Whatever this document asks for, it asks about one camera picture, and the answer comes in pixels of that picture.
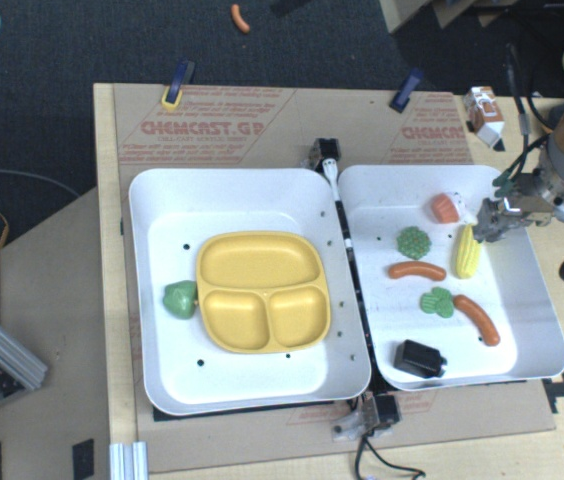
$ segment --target brown cardboard sheet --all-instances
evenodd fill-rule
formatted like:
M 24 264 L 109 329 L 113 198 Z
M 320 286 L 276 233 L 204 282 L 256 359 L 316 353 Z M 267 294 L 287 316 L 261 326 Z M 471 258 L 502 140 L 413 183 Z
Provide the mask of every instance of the brown cardboard sheet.
M 406 110 L 393 91 L 185 86 L 180 107 L 162 109 L 161 85 L 115 84 L 123 228 L 128 188 L 156 167 L 301 167 L 317 138 L 337 138 L 341 170 L 356 164 L 470 164 L 450 93 L 414 92 Z M 133 244 L 125 233 L 138 437 L 152 473 L 355 450 L 336 441 L 345 402 L 156 421 L 142 379 Z M 445 442 L 554 428 L 541 381 L 399 392 L 402 414 L 378 447 Z

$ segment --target robotic hand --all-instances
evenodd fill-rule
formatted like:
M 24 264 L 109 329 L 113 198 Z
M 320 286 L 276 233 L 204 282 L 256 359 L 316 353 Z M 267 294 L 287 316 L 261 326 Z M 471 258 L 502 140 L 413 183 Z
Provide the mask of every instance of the robotic hand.
M 509 229 L 535 223 L 546 226 L 555 217 L 564 222 L 564 115 L 555 130 L 528 150 L 540 147 L 540 159 L 532 173 L 509 171 L 497 178 L 496 200 L 484 199 L 473 235 L 479 242 L 495 242 Z

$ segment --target yellow corn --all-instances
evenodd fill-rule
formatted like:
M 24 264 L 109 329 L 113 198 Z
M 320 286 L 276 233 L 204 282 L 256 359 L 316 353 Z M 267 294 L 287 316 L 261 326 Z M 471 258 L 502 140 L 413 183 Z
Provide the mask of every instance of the yellow corn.
M 473 238 L 473 226 L 467 224 L 462 230 L 455 257 L 455 272 L 460 279 L 468 279 L 478 269 L 482 244 Z

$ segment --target blue clamp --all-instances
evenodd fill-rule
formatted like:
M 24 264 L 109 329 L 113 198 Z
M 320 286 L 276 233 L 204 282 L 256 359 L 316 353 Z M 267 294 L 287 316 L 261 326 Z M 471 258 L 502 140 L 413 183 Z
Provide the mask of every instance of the blue clamp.
M 175 68 L 173 81 L 162 95 L 162 106 L 169 112 L 175 110 L 182 99 L 182 86 L 188 84 L 193 78 L 195 63 L 186 59 L 181 59 Z
M 389 107 L 401 114 L 406 108 L 406 105 L 409 103 L 409 96 L 423 78 L 424 73 L 418 68 L 413 68 L 406 80 L 402 82 L 400 90 L 395 94 L 395 96 L 393 96 L 391 103 L 389 103 Z

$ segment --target toy sausage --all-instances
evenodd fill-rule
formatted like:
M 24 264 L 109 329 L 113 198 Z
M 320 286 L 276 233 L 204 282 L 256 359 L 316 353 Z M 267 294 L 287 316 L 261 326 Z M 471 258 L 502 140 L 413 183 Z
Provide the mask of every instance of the toy sausage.
M 389 277 L 399 279 L 404 276 L 428 277 L 432 281 L 443 281 L 446 270 L 426 261 L 403 261 L 389 267 Z
M 235 23 L 235 26 L 238 27 L 243 34 L 248 34 L 251 31 L 251 27 L 244 21 L 240 14 L 240 6 L 238 4 L 231 6 L 231 18 L 233 18 L 233 23 Z
M 500 335 L 495 328 L 493 321 L 486 314 L 484 309 L 466 295 L 456 295 L 453 297 L 453 305 L 462 311 L 477 326 L 482 340 L 489 347 L 494 347 L 500 343 Z

